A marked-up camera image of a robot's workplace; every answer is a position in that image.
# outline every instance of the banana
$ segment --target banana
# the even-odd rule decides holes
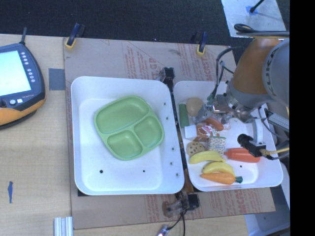
[[[207,163],[202,168],[203,174],[217,172],[217,171],[231,173],[235,177],[232,166],[224,162],[210,162],[210,163]]]
[[[215,150],[205,150],[192,155],[189,159],[190,164],[200,163],[203,161],[225,162],[219,152]]]

